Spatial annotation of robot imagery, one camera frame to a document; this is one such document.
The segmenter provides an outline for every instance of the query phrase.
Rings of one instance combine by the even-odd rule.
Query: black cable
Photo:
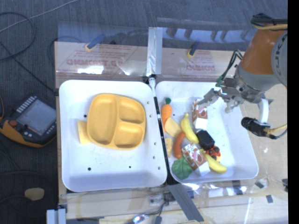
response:
[[[221,86],[221,84],[222,84],[222,82],[223,82],[223,79],[224,79],[225,76],[227,75],[229,69],[230,69],[230,68],[233,66],[233,64],[235,63],[235,60],[236,60],[237,57],[238,57],[240,60],[243,59],[243,56],[242,56],[240,50],[235,50],[235,51],[233,52],[233,54],[232,54],[232,56],[231,56],[231,58],[230,58],[230,61],[229,61],[229,63],[228,63],[228,67],[226,68],[226,70],[224,71],[224,73],[216,79],[216,85],[215,85],[216,87],[220,87],[220,86]]]
[[[23,52],[24,50],[26,50],[27,48],[29,48],[32,45],[32,43],[33,43],[33,41],[34,41],[34,39],[36,37],[36,28],[35,28],[35,26],[34,26],[34,24],[33,24],[33,22],[31,21],[30,18],[28,18],[27,16],[25,16],[25,15],[23,15],[21,13],[17,13],[17,12],[3,12],[3,13],[0,13],[0,16],[5,15],[5,14],[15,14],[15,15],[18,15],[18,16],[21,16],[21,17],[25,18],[25,20],[28,21],[30,23],[30,25],[31,25],[31,28],[32,28],[32,38],[31,38],[30,42],[25,46],[25,48],[23,48],[23,49],[21,49],[21,50],[19,50],[17,52],[14,52],[13,54],[10,53],[8,56],[5,56],[3,58],[0,58],[0,61],[2,61],[4,59],[7,59],[7,58],[10,58],[12,56],[15,56],[15,55]]]
[[[52,187],[52,189],[54,190],[54,192],[56,193],[56,186],[53,184],[53,182],[45,175],[43,174],[40,174],[38,172],[34,172],[34,171],[26,171],[26,170],[19,170],[19,171],[10,171],[10,172],[3,172],[3,173],[0,173],[0,176],[6,176],[6,175],[15,175],[15,174],[27,174],[27,175],[36,175],[38,177],[41,177],[43,179],[45,179],[49,184],[50,186]],[[54,201],[53,203],[50,205],[50,209],[54,209],[56,208],[56,204],[58,202],[58,197],[56,196],[56,194],[54,195]],[[8,201],[10,199],[14,199],[14,198],[24,198],[26,200],[29,200],[31,201],[33,204],[34,204],[34,201],[30,200],[29,198],[25,197],[25,196],[7,196],[7,197],[4,197],[2,199],[0,199],[0,204],[3,204],[5,201]],[[20,216],[22,217],[27,217],[27,218],[41,218],[41,217],[44,217],[46,215],[46,213],[44,214],[41,214],[41,215],[38,215],[38,216],[28,216],[28,215],[25,215],[23,213],[20,213],[18,210],[14,209],[14,211],[19,214]]]
[[[269,138],[272,140],[277,140],[277,139],[281,138],[282,136],[284,136],[287,132],[288,132],[288,129],[286,128],[285,131],[282,132],[282,134],[277,135],[277,136],[270,134]]]
[[[29,216],[29,215],[25,215],[21,212],[19,212],[14,206],[13,204],[10,202],[12,199],[16,199],[16,198],[21,198],[21,199],[25,199],[27,201],[29,201],[30,203],[32,203],[35,207],[37,208],[41,208],[40,206],[36,205],[34,203],[34,201],[30,200],[29,198],[25,197],[25,196],[21,196],[21,195],[13,195],[13,188],[14,188],[14,184],[15,184],[15,175],[19,175],[21,177],[22,180],[22,187],[23,189],[25,188],[25,181],[24,181],[24,176],[23,175],[36,175],[38,177],[41,177],[43,179],[45,179],[51,186],[51,188],[53,189],[53,191],[56,193],[56,186],[54,185],[54,183],[45,175],[40,174],[38,172],[34,172],[34,171],[26,171],[26,170],[20,170],[18,165],[15,163],[15,161],[10,157],[10,155],[8,154],[8,152],[6,151],[6,149],[4,148],[4,145],[2,142],[0,142],[0,145],[2,147],[2,149],[0,150],[0,153],[2,153],[9,161],[12,169],[13,166],[15,167],[16,171],[8,171],[8,172],[2,172],[0,173],[0,176],[7,176],[7,175],[12,175],[13,176],[13,185],[11,185],[11,190],[9,191],[8,194],[4,195],[3,192],[1,192],[2,196],[0,199],[0,205],[4,204],[6,202],[8,202],[8,204],[10,205],[11,209],[17,213],[18,215],[22,216],[22,217],[26,217],[26,218],[41,218],[44,217],[46,214],[42,214],[42,215],[38,215],[38,216]],[[58,196],[54,195],[54,200],[53,203],[50,205],[50,208],[55,208],[56,204],[58,203]]]
[[[155,211],[155,212],[151,212],[151,213],[145,213],[146,215],[148,215],[148,216],[152,216],[152,215],[161,215],[161,213],[162,213],[162,210],[163,210],[163,207],[164,207],[164,205],[166,205],[167,204],[167,202],[164,202],[160,207],[159,207],[159,209],[157,210],[157,211]]]
[[[39,83],[41,83],[43,86],[45,86],[47,89],[49,89],[50,91],[52,91],[54,93],[54,88],[50,88],[48,85],[46,85],[42,80],[40,80],[35,74],[33,74],[30,70],[28,70],[21,62],[19,62],[15,56],[21,52],[23,52],[24,50],[26,50],[27,48],[29,48],[33,41],[34,41],[34,38],[36,36],[36,28],[33,24],[33,22],[30,20],[30,18],[26,17],[25,15],[22,15],[20,13],[16,13],[16,12],[4,12],[4,13],[0,13],[0,16],[1,15],[4,15],[4,14],[16,14],[16,15],[19,15],[19,16],[22,16],[24,17],[31,25],[31,28],[32,28],[32,32],[33,32],[33,35],[32,35],[32,39],[30,41],[30,43],[23,49],[21,49],[20,51],[17,51],[15,53],[11,53],[9,51],[9,49],[0,41],[0,45],[6,50],[6,52],[9,54],[8,56],[5,56],[3,58],[0,59],[0,61],[4,60],[4,59],[8,59],[8,58],[12,58],[14,59],[25,71],[27,71],[30,75],[32,75]]]
[[[53,43],[54,43],[55,41],[57,41],[58,39],[61,39],[61,38],[71,38],[71,39],[77,40],[78,42],[82,43],[82,41],[81,41],[80,39],[78,39],[78,38],[76,38],[76,37],[68,36],[68,35],[60,36],[60,37],[57,37],[57,38],[53,39],[53,40],[50,42],[50,44],[48,45],[48,49],[47,49],[47,55],[48,55],[48,58],[49,58],[50,62],[51,62],[52,65],[53,65],[53,67],[55,67],[55,62],[54,62],[54,60],[53,60],[53,58],[52,58],[52,56],[51,56],[51,47],[52,47],[52,45],[53,45]]]
[[[273,24],[278,25],[278,24],[288,24],[287,19],[280,19],[280,18],[271,18],[263,13],[259,13],[257,15],[253,15],[252,19],[250,20],[251,24],[259,26],[259,27],[264,27],[265,24]],[[270,29],[271,31],[281,31],[281,30],[287,30],[287,28],[282,28],[282,29]]]

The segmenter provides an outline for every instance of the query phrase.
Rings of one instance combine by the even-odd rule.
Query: black object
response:
[[[161,224],[161,223],[162,223],[162,217],[157,216],[154,224]]]
[[[258,186],[261,189],[264,188],[264,185],[259,181],[256,181],[255,185]]]
[[[267,195],[266,198],[267,198],[267,202],[268,203],[272,203],[273,202],[273,198],[272,198],[271,195]]]
[[[237,195],[243,195],[240,180],[233,180],[232,183],[233,183],[233,188],[234,188],[235,193]]]
[[[288,192],[288,179],[285,178],[282,180],[283,184],[284,184],[284,187],[285,187],[285,191]]]
[[[181,183],[168,185],[168,190],[177,200],[189,221],[196,220],[198,222],[204,222],[204,218],[199,213],[197,207]]]
[[[205,151],[214,147],[215,141],[206,130],[199,130],[196,136],[199,140],[200,147]]]
[[[252,24],[258,25],[258,26],[264,26],[265,24],[273,24],[273,25],[277,25],[277,24],[287,24],[288,23],[288,19],[281,19],[281,18],[272,18],[269,17],[266,14],[263,13],[259,13],[257,15],[253,15],[250,22]]]
[[[190,47],[190,49],[189,49],[189,55],[190,55],[190,56],[193,56],[193,55],[195,54],[195,51],[196,51],[198,45],[199,45],[199,42],[194,42],[194,43],[191,45],[191,47]]]
[[[259,136],[259,137],[268,137],[267,132],[265,129],[269,129],[270,125],[269,124],[259,124],[257,119],[254,118],[249,118],[249,117],[244,117],[241,121],[241,125],[251,131],[253,134]]]

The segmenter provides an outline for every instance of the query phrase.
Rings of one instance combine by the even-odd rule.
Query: handheld controller screen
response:
[[[56,137],[56,109],[42,97],[30,95],[3,116],[0,133],[24,145],[43,147]]]
[[[39,135],[45,133],[56,120],[56,111],[40,100],[36,100],[25,112],[16,119],[22,125],[27,125]]]

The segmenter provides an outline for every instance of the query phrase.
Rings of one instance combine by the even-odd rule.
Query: yellow plate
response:
[[[114,149],[138,147],[145,134],[143,105],[129,97],[103,93],[91,102],[87,116],[88,138]]]
[[[91,142],[91,140],[89,139],[89,137],[87,135],[87,123],[82,120],[78,120],[77,125],[78,125],[80,143],[81,144],[89,144]]]

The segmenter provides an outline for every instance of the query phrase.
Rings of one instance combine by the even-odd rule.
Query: table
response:
[[[82,44],[59,43],[57,48],[70,48],[70,50],[82,47]],[[143,66],[139,66],[140,71],[131,76],[133,79],[142,80],[142,75],[146,67],[147,49],[144,47],[130,47],[133,51],[129,57],[139,57],[143,61]],[[163,49],[163,57],[171,57],[173,62],[179,61],[184,64],[181,58],[185,54],[184,49]],[[205,63],[210,69],[204,75],[198,76],[202,81],[211,81],[227,66],[232,52],[230,51],[199,51],[198,55],[205,55],[205,60],[197,60]],[[59,70],[63,63],[57,63],[56,82],[57,89],[68,79],[97,79],[98,74],[87,76],[77,73],[78,70],[68,72]],[[124,77],[117,69],[113,74],[116,80]],[[178,71],[164,76],[163,79],[173,79]],[[185,72],[181,78],[188,78],[188,69],[180,69]],[[287,90],[283,85],[276,85],[266,92],[266,97],[274,101],[270,105],[269,123],[271,127],[281,126],[287,123]],[[258,108],[255,104],[244,103],[240,106],[243,116],[258,117]],[[58,175],[59,175],[59,206],[67,209],[66,219],[87,219],[97,218],[99,223],[126,223],[133,217],[142,213],[156,211],[161,204],[161,194],[167,191],[164,187],[153,189],[120,189],[107,191],[94,191],[83,193],[68,192],[61,178],[61,142],[60,142],[60,115],[59,96],[57,96],[57,134],[58,134]],[[283,179],[288,178],[287,164],[287,134],[278,140],[257,137],[249,133],[252,146],[259,164],[259,174],[253,180],[244,180],[237,183],[241,188],[241,194],[235,191],[235,186],[224,185],[217,189],[211,188],[209,184],[201,186],[200,190],[194,191],[193,201],[204,218],[202,223],[288,223],[288,192],[283,184]],[[188,221],[180,206],[176,201],[164,206],[161,213],[163,221],[170,224],[196,223]],[[154,223],[155,216],[150,216],[143,223]]]

